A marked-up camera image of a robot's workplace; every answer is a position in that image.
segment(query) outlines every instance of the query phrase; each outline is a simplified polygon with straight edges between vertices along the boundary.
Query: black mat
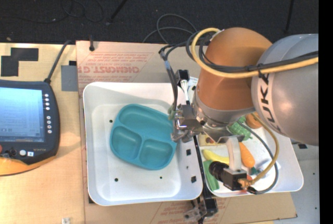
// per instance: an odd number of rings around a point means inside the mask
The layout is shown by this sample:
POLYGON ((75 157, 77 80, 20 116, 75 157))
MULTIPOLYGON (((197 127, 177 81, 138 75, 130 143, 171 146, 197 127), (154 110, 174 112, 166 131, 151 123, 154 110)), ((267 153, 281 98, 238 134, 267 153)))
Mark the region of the black mat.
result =
MULTIPOLYGON (((272 42, 290 34, 318 33, 319 0, 294 0, 289 33, 290 0, 128 0, 113 23, 122 0, 0 0, 0 42, 64 43, 66 40, 142 42, 159 27, 194 31, 215 27, 253 29, 272 42)), ((169 43, 189 33, 163 29, 169 43)), ((146 39, 164 43, 158 33, 146 39)))

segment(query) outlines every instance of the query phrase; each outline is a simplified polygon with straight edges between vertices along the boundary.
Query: teal divided plate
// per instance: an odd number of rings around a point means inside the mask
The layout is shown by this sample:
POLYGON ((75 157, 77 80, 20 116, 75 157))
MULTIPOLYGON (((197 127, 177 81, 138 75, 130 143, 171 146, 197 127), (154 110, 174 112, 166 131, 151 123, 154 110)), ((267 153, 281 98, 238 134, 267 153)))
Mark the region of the teal divided plate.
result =
POLYGON ((172 121, 166 114, 129 104, 119 111, 113 123, 110 147, 124 161, 146 169, 162 169, 171 162, 176 150, 172 130, 172 121))

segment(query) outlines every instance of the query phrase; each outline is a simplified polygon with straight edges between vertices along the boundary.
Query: screen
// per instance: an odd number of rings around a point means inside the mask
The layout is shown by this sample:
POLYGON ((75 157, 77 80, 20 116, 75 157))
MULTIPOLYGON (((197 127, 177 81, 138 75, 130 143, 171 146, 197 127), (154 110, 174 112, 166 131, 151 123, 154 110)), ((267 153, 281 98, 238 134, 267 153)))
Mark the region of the screen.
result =
POLYGON ((0 87, 0 141, 44 142, 41 90, 0 87))

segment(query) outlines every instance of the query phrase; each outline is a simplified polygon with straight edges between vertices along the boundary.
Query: gray floor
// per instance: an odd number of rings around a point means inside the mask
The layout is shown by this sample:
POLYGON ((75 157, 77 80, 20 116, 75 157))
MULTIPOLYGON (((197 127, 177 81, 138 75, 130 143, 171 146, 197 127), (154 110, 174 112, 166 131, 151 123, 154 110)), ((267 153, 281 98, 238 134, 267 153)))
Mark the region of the gray floor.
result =
POLYGON ((307 145, 307 149, 300 149, 298 144, 294 144, 293 148, 304 177, 303 188, 291 193, 297 218, 275 220, 274 224, 318 224, 320 223, 319 147, 307 145))

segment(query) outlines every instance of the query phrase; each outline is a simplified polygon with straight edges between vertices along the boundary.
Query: camera lens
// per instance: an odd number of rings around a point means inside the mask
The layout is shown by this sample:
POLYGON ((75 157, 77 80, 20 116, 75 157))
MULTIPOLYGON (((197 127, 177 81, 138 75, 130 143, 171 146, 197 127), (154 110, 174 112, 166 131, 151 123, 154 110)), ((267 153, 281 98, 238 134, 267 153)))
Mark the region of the camera lens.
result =
POLYGON ((222 173, 225 168, 229 168, 229 166, 225 163, 219 162, 219 161, 213 161, 209 165, 209 172, 211 175, 213 175, 217 180, 222 180, 222 173))

